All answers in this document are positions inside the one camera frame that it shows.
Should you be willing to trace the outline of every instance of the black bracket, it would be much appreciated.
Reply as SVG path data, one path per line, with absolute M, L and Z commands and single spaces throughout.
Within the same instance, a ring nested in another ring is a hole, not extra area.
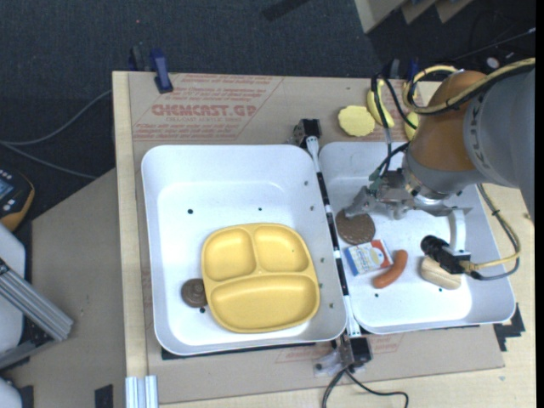
M 293 143 L 300 148 L 306 148 L 306 138 L 321 137 L 321 125 L 319 119 L 301 119 L 292 131 Z
M 113 385 L 94 390 L 94 408 L 113 408 Z
M 512 318 L 510 318 L 510 325 L 495 323 L 493 328 L 495 329 L 496 339 L 499 342 L 501 351 L 507 352 L 507 338 L 521 337 L 521 333 L 525 331 L 525 325 L 519 312 L 519 305 L 516 304 L 516 311 L 514 311 Z

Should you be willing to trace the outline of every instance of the black floor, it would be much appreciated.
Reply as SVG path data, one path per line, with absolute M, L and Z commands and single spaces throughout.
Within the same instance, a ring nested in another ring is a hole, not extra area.
M 161 48 L 175 72 L 307 77 L 370 77 L 393 59 L 403 71 L 410 59 L 483 69 L 490 55 L 535 56 L 536 34 L 524 34 L 536 27 L 536 0 L 475 0 L 445 24 L 434 8 L 411 25 L 395 12 L 369 34 L 354 0 L 282 2 L 289 0 L 0 0 L 0 164 L 36 187 L 26 220 L 115 166 L 107 92 L 136 44 Z

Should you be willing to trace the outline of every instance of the wire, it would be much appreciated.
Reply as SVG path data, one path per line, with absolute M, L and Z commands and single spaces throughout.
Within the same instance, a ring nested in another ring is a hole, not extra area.
M 399 111 L 399 114 L 400 114 L 400 117 L 402 117 L 403 121 L 406 122 L 408 125 L 410 125 L 412 128 L 416 129 L 417 127 L 414 126 L 413 123 L 411 123 L 408 118 L 406 117 L 406 114 L 405 112 L 402 110 L 402 107 L 400 106 L 400 102 L 399 102 L 399 99 L 397 98 L 397 94 L 396 92 L 394 91 L 394 88 L 393 88 L 393 85 L 391 84 L 391 82 L 389 81 L 388 78 L 386 77 L 382 77 L 383 81 L 385 82 L 385 84 L 387 85 L 388 89 L 389 89 L 389 92 L 391 93 L 391 97 L 393 98 L 393 102 L 394 102 L 394 105 L 396 106 L 397 108 L 397 111 Z
M 536 58 L 528 58 L 519 60 L 509 65 L 505 65 L 502 68 L 492 72 L 491 74 L 481 78 L 470 87 L 461 91 L 455 97 L 447 99 L 444 103 L 439 105 L 421 107 L 414 103 L 413 94 L 416 88 L 416 84 L 427 75 L 433 72 L 446 71 L 446 72 L 458 72 L 459 70 L 454 66 L 436 65 L 427 68 L 424 71 L 416 74 L 405 86 L 403 90 L 403 100 L 408 107 L 411 107 L 416 113 L 420 115 L 436 115 L 445 111 L 455 110 L 462 103 L 472 99 L 480 92 L 485 91 L 491 85 L 499 82 L 500 80 L 510 77 L 521 72 L 530 70 L 530 68 L 536 65 Z
M 470 52 L 470 50 L 474 50 L 475 49 L 475 46 L 474 46 L 474 37 L 476 36 L 476 32 L 482 32 L 484 27 L 483 26 L 480 26 L 480 24 L 482 24 L 482 20 L 485 19 L 486 16 L 490 16 L 490 20 L 487 21 L 484 26 L 493 26 L 494 23 L 496 23 L 497 20 L 502 20 L 502 21 L 505 21 L 505 22 L 508 22 L 510 23 L 511 20 L 509 19 L 509 17 L 507 17 L 505 14 L 503 14 L 502 12 L 498 11 L 498 10 L 495 10 L 495 9 L 484 9 L 483 11 L 479 12 L 476 17 L 474 18 L 474 21 L 471 23 L 471 27 L 470 27 L 470 30 L 468 31 L 468 44 L 467 44 L 467 52 Z M 494 37 L 490 40 L 490 43 L 493 43 L 494 41 L 496 41 L 499 37 L 501 37 L 500 35 L 498 37 Z M 459 58 L 452 58 L 451 61 L 456 61 L 457 59 Z
M 111 94 L 111 90 L 106 91 L 104 93 L 101 93 L 98 97 L 93 99 L 90 103 L 88 103 L 85 107 L 83 107 L 80 111 L 78 111 L 71 119 L 68 120 L 65 124 L 54 130 L 52 133 L 47 134 L 45 136 L 42 136 L 38 139 L 32 139 L 32 140 L 23 140 L 23 141 L 17 141 L 17 140 L 0 140 L 0 143 L 3 145 L 12 145 L 12 146 L 19 146 L 19 145 L 33 145 L 38 144 L 40 142 L 43 142 L 44 140 L 48 140 L 68 128 L 71 124 L 73 124 L 75 121 L 77 121 L 86 111 L 88 111 L 95 103 L 99 102 L 101 99 L 106 97 L 107 95 Z
M 536 33 L 536 27 L 531 27 L 529 30 L 524 31 L 523 33 L 519 33 L 515 37 L 509 37 L 507 39 L 503 39 L 502 41 L 493 42 L 492 44 L 486 45 L 485 47 L 478 48 L 477 50 L 473 50 L 471 52 L 462 54 L 461 56 L 457 56 L 457 57 L 453 58 L 452 60 L 460 60 L 460 59 L 463 59 L 463 58 L 467 58 L 468 56 L 472 56 L 473 54 L 480 53 L 480 52 L 488 50 L 490 48 L 498 47 L 499 45 L 502 45 L 502 44 L 505 44 L 505 43 L 510 43 L 511 41 L 515 41 L 516 39 L 519 39 L 521 37 L 526 37 L 526 36 L 531 35 L 533 33 Z
M 43 159 L 40 159 L 39 157 L 35 157 L 35 156 L 31 155 L 31 154 L 28 154 L 28 153 L 26 153 L 26 152 L 24 152 L 24 151 L 22 151 L 22 150 L 20 150 L 20 149 L 18 149 L 16 147 L 17 146 L 34 145 L 34 144 L 38 144 L 40 142 L 43 142 L 45 140 L 53 138 L 54 136 L 56 136 L 57 134 L 59 134 L 60 132 L 62 132 L 66 128 L 68 128 L 75 121 L 77 121 L 86 111 L 88 111 L 98 101 L 100 101 L 101 99 L 103 99 L 107 95 L 110 95 L 111 92 L 112 92 L 111 90 L 108 90 L 108 91 L 102 93 L 101 95 L 99 95 L 98 97 L 94 98 L 85 107 L 83 107 L 80 111 L 78 111 L 71 119 L 69 119 L 65 124 L 63 124 L 62 126 L 57 128 L 53 132 L 51 132 L 51 133 L 49 133 L 49 134 L 47 134 L 45 136 L 42 136 L 41 138 L 25 140 L 25 141 L 0 140 L 0 145 L 3 146 L 4 148 L 7 148 L 8 150 L 12 150 L 13 152 L 15 152 L 17 154 L 19 154 L 19 155 L 21 155 L 23 157 L 26 157 L 26 158 L 34 161 L 34 162 L 40 163 L 40 164 L 42 164 L 42 165 L 44 165 L 46 167 L 51 167 L 52 169 L 56 169 L 56 170 L 61 171 L 63 173 L 69 173 L 71 175 L 75 175 L 77 177 L 81 177 L 81 178 L 84 178 L 84 179 L 96 179 L 97 177 L 94 176 L 94 175 L 90 175 L 90 174 L 87 174 L 87 173 L 79 173 L 78 171 L 73 171 L 73 170 L 71 170 L 69 168 L 62 167 L 62 166 L 59 166 L 59 165 L 55 165 L 54 163 L 51 163 L 49 161 L 44 161 Z
M 499 280 L 501 278 L 506 278 L 507 276 L 510 276 L 514 272 L 516 272 L 519 268 L 519 255 L 521 253 L 521 246 L 519 244 L 519 238 L 514 232 L 513 228 L 510 226 L 510 224 L 501 216 L 500 211 L 496 209 L 495 204 L 490 199 L 489 195 L 485 191 L 485 188 L 482 184 L 477 185 L 478 190 L 480 194 L 482 195 L 482 199 L 484 200 L 487 207 L 491 210 L 491 214 L 496 218 L 496 220 L 501 225 L 502 229 L 506 233 L 508 239 L 512 243 L 512 246 L 514 248 L 514 254 L 510 257 L 506 258 L 499 258 L 497 260 L 493 260 L 486 263 L 471 263 L 471 264 L 463 264 L 463 266 L 467 266 L 469 270 L 471 270 L 470 275 L 481 281 L 493 281 L 493 280 Z M 491 266 L 497 266 L 498 264 L 504 264 L 506 262 L 510 262 L 515 259 L 515 264 L 511 270 L 504 274 L 500 275 L 493 275 L 493 276 L 484 276 L 481 275 L 479 272 L 476 272 L 476 269 L 482 269 L 482 268 L 489 268 Z
M 31 159 L 33 160 L 34 162 L 37 162 L 37 163 L 41 163 L 42 165 L 46 166 L 46 167 L 51 167 L 52 169 L 57 169 L 58 171 L 61 171 L 63 173 L 69 173 L 71 175 L 75 175 L 77 177 L 82 177 L 84 179 L 97 179 L 98 177 L 95 177 L 93 175 L 89 175 L 89 174 L 86 174 L 86 173 L 79 173 L 78 171 L 72 171 L 71 169 L 68 169 L 66 167 L 61 167 L 59 165 L 55 165 L 54 163 L 51 163 L 49 161 L 44 161 L 38 157 L 35 157 L 35 156 L 32 156 L 28 153 L 25 153 L 24 151 L 21 151 L 19 150 L 18 148 L 15 148 L 14 146 L 11 146 L 10 144 L 6 144 L 2 141 L 0 141 L 0 145 L 1 146 L 4 146 L 6 147 L 8 150 L 12 150 L 14 152 L 16 152 L 17 154 L 20 154 L 21 156 L 24 156 L 28 159 Z
M 383 159 L 382 163 L 380 163 L 380 165 L 375 169 L 375 172 L 374 173 L 377 173 L 378 175 L 383 175 L 382 174 L 382 169 L 383 167 L 387 164 L 390 163 L 391 159 L 393 158 L 393 156 L 395 156 L 396 154 L 399 154 L 401 151 L 406 151 L 408 149 L 408 146 L 410 145 L 410 142 L 405 142 L 404 144 L 398 146 L 397 148 L 395 148 L 393 151 L 391 151 L 391 154 L 388 155 L 385 159 Z
M 389 132 L 388 120 L 386 119 L 385 114 L 383 113 L 382 101 L 380 100 L 380 96 L 377 91 L 378 90 L 377 79 L 379 77 L 380 77 L 379 74 L 375 74 L 374 76 L 372 76 L 371 90 L 374 94 L 374 103 L 376 104 L 377 112 L 380 116 L 380 119 L 382 120 L 383 131 L 385 133 L 385 143 L 387 144 L 387 147 L 388 147 L 388 155 L 385 158 L 386 164 L 382 173 L 382 177 L 383 177 L 383 175 L 389 170 L 389 161 L 391 159 L 391 133 Z
M 368 388 L 365 384 L 357 380 L 357 378 L 354 377 L 352 372 L 349 370 L 349 367 L 346 367 L 345 369 L 342 369 L 340 372 L 338 372 L 335 377 L 329 382 L 329 385 L 326 387 L 325 392 L 323 393 L 323 399 L 321 400 L 321 408 L 326 408 L 326 402 L 328 401 L 329 397 L 331 396 L 332 390 L 336 387 L 340 379 L 342 379 L 342 376 L 344 373 L 348 375 L 349 379 L 351 379 L 354 383 L 356 383 L 359 387 L 363 388 L 366 392 L 370 394 L 374 394 L 376 396 L 403 396 L 405 398 L 405 407 L 408 408 L 408 403 L 410 401 L 408 394 L 402 391 L 393 391 L 393 392 L 379 392 L 376 390 L 372 390 Z
M 365 384 L 363 384 L 362 382 L 359 382 L 351 373 L 351 371 L 349 370 L 346 370 L 346 373 L 348 374 L 348 377 L 354 382 L 356 383 L 359 387 L 363 388 L 364 390 L 366 390 L 368 393 L 371 393 L 371 394 L 375 394 L 376 396 L 404 396 L 405 397 L 405 408 L 408 407 L 408 403 L 410 401 L 410 398 L 408 397 L 408 394 L 405 393 L 404 391 L 392 391 L 392 392 L 379 392 L 379 391 L 376 391 L 376 390 L 371 390 L 370 388 L 368 388 Z

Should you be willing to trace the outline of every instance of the toy hot dog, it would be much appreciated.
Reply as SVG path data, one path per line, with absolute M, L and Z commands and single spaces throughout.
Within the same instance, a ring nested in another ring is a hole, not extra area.
M 372 280 L 374 287 L 376 289 L 383 289 L 392 282 L 396 281 L 404 272 L 407 262 L 408 252 L 406 252 L 404 249 L 399 249 L 394 255 L 393 265 L 389 268 L 389 270 Z

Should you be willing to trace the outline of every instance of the white object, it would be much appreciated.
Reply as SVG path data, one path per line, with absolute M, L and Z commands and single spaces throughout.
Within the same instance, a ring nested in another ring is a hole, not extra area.
M 183 356 L 332 340 L 346 311 L 332 241 L 309 154 L 281 145 L 162 145 L 142 161 L 150 245 L 155 332 L 161 346 Z M 210 310 L 181 298 L 201 278 L 201 249 L 214 231 L 278 223 L 304 239 L 320 283 L 320 307 L 301 325 L 265 333 L 235 333 Z
M 353 202 L 369 175 L 387 155 L 384 143 L 335 142 L 320 152 L 320 164 L 335 216 Z M 402 155 L 391 162 L 391 169 L 400 167 Z M 470 207 L 465 215 L 462 235 L 466 235 L 467 251 L 475 263 L 499 258 L 495 240 L 487 222 L 475 186 L 447 201 L 449 206 Z M 515 300 L 508 278 L 480 281 L 462 276 L 456 290 L 446 290 L 424 280 L 419 273 L 423 259 L 420 243 L 425 235 L 451 240 L 448 217 L 437 218 L 424 211 L 409 211 L 402 219 L 384 206 L 371 214 L 376 225 L 375 239 L 382 239 L 391 254 L 408 252 L 408 263 L 402 276 L 391 286 L 376 289 L 371 280 L 376 271 L 354 276 L 343 256 L 344 271 L 355 319 L 367 331 L 376 334 L 407 332 L 452 326 L 470 326 L 503 322 L 515 310 Z M 460 231 L 455 232 L 459 239 Z M 341 249 L 350 245 L 338 238 Z M 502 265 L 482 269 L 483 275 L 505 273 Z
M 25 247 L 0 224 L 0 258 L 19 276 L 25 276 Z M 23 333 L 23 313 L 0 296 L 0 354 L 17 347 Z
M 0 406 L 2 408 L 22 408 L 23 401 L 15 387 L 0 378 Z
M 158 408 L 159 394 L 156 375 L 125 379 L 125 406 L 127 408 Z

